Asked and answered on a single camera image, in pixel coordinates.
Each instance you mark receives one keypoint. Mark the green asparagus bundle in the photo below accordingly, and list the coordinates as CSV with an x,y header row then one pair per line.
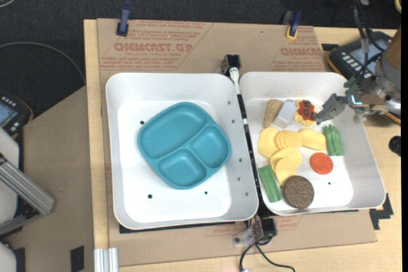
x,y
333,140

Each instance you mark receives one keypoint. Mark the green celery stick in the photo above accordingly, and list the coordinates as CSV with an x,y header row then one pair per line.
x,y
269,183

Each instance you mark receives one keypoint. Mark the tan cone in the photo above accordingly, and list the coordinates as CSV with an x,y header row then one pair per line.
x,y
271,111

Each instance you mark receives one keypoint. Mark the brown round biscuit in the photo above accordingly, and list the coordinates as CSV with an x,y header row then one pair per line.
x,y
298,192

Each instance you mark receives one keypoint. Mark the ridged yellow crisp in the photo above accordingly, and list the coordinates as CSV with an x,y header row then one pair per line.
x,y
287,139

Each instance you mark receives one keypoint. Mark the blue divided plate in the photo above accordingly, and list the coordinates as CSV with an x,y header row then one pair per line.
x,y
178,137

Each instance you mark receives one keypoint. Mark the brown cardboard board red print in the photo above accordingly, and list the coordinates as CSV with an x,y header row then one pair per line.
x,y
197,47

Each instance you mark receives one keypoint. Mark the thin black and white rod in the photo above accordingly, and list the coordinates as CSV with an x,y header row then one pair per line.
x,y
243,108

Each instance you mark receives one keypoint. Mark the grey and white carton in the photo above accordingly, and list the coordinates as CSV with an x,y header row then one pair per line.
x,y
286,113

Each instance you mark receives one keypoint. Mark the smooth yellow crisp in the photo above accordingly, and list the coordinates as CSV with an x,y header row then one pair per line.
x,y
288,156
314,139
266,143
285,173

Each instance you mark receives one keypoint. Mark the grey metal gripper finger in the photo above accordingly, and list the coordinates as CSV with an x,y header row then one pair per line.
x,y
325,115
334,100

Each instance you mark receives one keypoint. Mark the white plastic tray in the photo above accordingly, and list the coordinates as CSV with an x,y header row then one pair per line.
x,y
360,168
130,143

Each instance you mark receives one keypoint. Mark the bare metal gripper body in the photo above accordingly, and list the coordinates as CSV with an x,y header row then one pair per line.
x,y
379,102

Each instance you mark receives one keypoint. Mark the yellow pizza slice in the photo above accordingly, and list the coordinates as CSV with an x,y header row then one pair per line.
x,y
303,114

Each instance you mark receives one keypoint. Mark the orange round slice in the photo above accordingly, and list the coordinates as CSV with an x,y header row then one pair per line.
x,y
321,163

